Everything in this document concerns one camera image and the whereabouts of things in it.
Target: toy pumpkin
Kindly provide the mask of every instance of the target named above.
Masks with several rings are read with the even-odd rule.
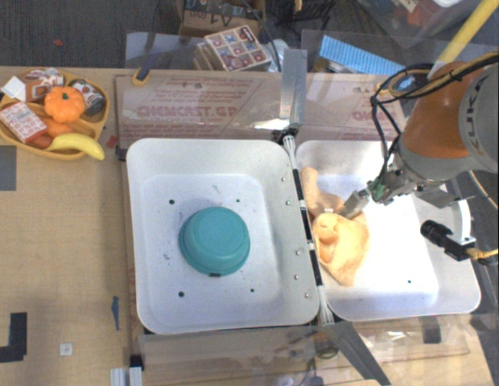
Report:
[[[85,111],[85,99],[74,87],[55,86],[44,99],[44,110],[58,123],[73,123]]]

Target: table surface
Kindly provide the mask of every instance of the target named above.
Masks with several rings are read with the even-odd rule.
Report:
[[[23,69],[0,67],[0,87]],[[96,82],[112,100],[115,77],[133,73],[67,70]],[[102,144],[116,132],[113,101]],[[0,146],[6,145],[0,138]],[[65,162],[17,150],[16,190],[0,191],[0,347],[9,341],[10,314],[26,312],[27,354],[22,361],[0,363],[0,384],[108,385],[110,369],[129,366],[134,341],[127,264],[133,248],[125,234],[125,163],[113,148],[105,146],[105,154],[103,162],[86,156]],[[111,310],[114,297],[119,327]],[[469,352],[385,362],[393,384],[493,384],[469,316],[453,318],[462,325]],[[60,356],[61,343],[72,343],[72,355]],[[376,384],[358,381],[348,368],[325,369],[323,362],[318,374],[327,384]],[[158,384],[149,372],[144,376]]]

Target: teal bowl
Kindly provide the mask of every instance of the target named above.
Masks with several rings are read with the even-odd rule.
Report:
[[[185,221],[179,248],[187,263],[212,277],[237,272],[250,254],[250,234],[244,220],[224,207],[209,207]]]

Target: toy banana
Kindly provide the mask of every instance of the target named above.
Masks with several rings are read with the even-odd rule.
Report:
[[[74,149],[83,151],[97,160],[105,159],[105,151],[101,145],[86,134],[65,133],[53,139],[51,145],[46,148],[47,151]]]

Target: gray floor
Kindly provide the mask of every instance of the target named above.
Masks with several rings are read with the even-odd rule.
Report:
[[[179,19],[174,0],[0,0],[0,65],[124,68],[126,36],[131,31],[176,34]],[[274,39],[301,47],[289,27],[276,27],[276,18],[266,24]],[[298,23],[296,31],[315,30],[319,20]],[[433,40],[448,41],[462,22],[441,31]],[[336,0],[327,31],[386,36],[356,0]],[[499,10],[476,33],[472,43],[499,46]],[[402,53],[399,47],[390,51]],[[498,176],[480,174],[486,191],[497,201]],[[498,247],[498,212],[477,196],[467,175],[455,182],[457,191],[469,200],[474,232],[482,248]],[[476,315],[485,354],[496,384],[499,384],[498,269],[477,266],[483,300]]]

